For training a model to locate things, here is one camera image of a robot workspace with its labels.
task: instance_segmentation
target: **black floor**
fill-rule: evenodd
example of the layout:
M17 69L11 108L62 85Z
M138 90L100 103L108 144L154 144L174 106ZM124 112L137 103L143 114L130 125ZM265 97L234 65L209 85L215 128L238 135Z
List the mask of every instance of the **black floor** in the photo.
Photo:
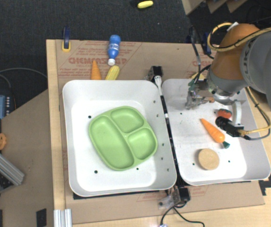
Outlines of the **black floor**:
M108 40L119 34L123 41L184 43L189 27L199 34L217 24L253 22L271 16L271 0L248 0L234 13L223 5L210 14L202 4L189 16L181 0L154 0L142 11L133 0L0 0L0 70L29 68L46 74L45 40L60 39L64 25L71 39ZM271 18L256 23L271 26ZM45 89L46 79L30 71L2 73L12 84L17 107ZM8 87L0 78L0 88Z

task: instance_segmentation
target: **blue bottle with white cap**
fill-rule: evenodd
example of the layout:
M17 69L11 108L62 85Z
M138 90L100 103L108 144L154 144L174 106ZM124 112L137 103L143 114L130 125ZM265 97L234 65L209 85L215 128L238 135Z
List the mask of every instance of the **blue bottle with white cap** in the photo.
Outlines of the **blue bottle with white cap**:
M115 58L117 57L118 52L119 52L120 42L121 42L121 38L118 35L112 35L109 39L109 45L108 45L108 50L107 50L108 56L109 56L109 60L108 60L109 66L113 66L116 64Z

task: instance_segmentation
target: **beige round object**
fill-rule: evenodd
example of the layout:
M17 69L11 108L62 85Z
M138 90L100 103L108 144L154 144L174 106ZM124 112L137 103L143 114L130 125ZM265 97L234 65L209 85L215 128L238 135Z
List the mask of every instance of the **beige round object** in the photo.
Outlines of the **beige round object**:
M206 170L214 170L219 166L220 158L214 150L202 149L199 152L199 163Z

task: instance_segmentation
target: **green plate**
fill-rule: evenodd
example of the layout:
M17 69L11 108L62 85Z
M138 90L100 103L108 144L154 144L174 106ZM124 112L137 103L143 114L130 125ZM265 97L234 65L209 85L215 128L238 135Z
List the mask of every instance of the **green plate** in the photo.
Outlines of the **green plate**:
M158 147L146 119L129 106L109 110L92 119L89 135L105 164L118 171L146 161Z

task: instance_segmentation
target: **white bottle cap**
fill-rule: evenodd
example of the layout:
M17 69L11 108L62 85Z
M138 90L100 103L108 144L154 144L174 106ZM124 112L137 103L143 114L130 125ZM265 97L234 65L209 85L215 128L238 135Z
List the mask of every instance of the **white bottle cap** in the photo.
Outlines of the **white bottle cap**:
M109 66L113 66L114 64L116 64L116 60L115 59L109 59L108 60L108 65Z

